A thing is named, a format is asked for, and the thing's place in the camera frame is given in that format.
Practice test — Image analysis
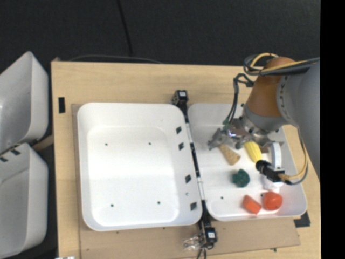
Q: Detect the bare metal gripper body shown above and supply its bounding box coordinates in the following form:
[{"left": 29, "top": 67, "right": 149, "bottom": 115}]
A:
[{"left": 225, "top": 117, "right": 273, "bottom": 145}]

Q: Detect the tan toy cone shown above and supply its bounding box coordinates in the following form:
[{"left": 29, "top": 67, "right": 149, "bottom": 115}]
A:
[{"left": 218, "top": 144, "right": 242, "bottom": 166}]

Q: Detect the yellow toy corn cob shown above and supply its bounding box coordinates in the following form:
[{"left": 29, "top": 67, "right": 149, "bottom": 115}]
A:
[{"left": 243, "top": 141, "right": 263, "bottom": 163}]

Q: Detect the thin black and white rod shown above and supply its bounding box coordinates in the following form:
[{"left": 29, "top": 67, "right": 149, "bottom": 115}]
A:
[{"left": 178, "top": 101, "right": 210, "bottom": 228}]

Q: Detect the green toy broccoli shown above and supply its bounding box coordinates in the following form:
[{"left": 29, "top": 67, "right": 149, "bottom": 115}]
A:
[{"left": 232, "top": 168, "right": 251, "bottom": 188}]

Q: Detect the white plastic tray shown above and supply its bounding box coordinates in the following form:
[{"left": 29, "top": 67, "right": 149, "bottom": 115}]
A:
[
  {"left": 77, "top": 102, "right": 204, "bottom": 232},
  {"left": 187, "top": 103, "right": 308, "bottom": 222}
]

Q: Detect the white crumpled object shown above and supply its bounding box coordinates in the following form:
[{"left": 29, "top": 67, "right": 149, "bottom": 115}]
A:
[{"left": 260, "top": 177, "right": 282, "bottom": 193}]

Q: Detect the orange toy carrot piece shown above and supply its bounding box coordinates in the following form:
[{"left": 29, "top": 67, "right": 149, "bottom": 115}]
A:
[{"left": 241, "top": 194, "right": 263, "bottom": 215}]

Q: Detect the orange-red toy pepper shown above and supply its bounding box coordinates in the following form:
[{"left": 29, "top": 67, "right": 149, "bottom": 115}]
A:
[{"left": 261, "top": 191, "right": 284, "bottom": 211}]

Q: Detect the black cylinder on white bracket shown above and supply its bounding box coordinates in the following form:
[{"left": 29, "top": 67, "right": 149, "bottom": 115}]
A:
[{"left": 255, "top": 141, "right": 286, "bottom": 183}]

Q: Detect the black block with thin wires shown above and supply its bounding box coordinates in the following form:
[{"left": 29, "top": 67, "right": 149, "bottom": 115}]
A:
[
  {"left": 202, "top": 226, "right": 218, "bottom": 244},
  {"left": 171, "top": 90, "right": 190, "bottom": 105}
]

